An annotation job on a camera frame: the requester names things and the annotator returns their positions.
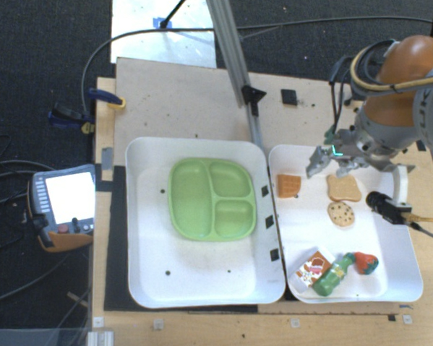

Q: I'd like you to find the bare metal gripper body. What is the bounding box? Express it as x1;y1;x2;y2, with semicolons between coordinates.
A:
328;126;403;171

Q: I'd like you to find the black cylinder on white bracket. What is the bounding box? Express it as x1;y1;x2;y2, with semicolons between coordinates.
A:
364;161;417;227

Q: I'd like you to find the green toy bottle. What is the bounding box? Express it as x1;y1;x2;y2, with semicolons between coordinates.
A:
312;250;359;300

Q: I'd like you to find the orange toy waffle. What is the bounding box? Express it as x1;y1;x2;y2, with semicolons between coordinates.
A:
275;173;303;201

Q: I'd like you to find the white plastic tray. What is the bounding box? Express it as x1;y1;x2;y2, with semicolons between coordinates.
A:
260;142;432;311
117;134;295;316

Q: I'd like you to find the pale cardboard board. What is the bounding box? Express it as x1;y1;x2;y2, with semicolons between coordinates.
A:
103;56;431;324

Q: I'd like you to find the brown and white carton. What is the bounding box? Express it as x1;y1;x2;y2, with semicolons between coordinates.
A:
293;248;335;290

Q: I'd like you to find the black block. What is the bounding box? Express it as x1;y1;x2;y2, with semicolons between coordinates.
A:
280;88;300;107

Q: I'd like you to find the chocolate chip toy biscuit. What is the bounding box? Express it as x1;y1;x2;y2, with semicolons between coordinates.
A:
326;200;357;228

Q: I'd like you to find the tan toy bread slice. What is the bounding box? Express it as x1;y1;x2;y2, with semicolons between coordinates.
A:
325;173;364;204

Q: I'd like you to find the green divided plate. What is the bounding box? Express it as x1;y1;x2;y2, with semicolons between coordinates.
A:
165;155;260;244

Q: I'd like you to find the red toy strawberry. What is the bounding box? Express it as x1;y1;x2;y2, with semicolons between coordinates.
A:
351;251;380;277

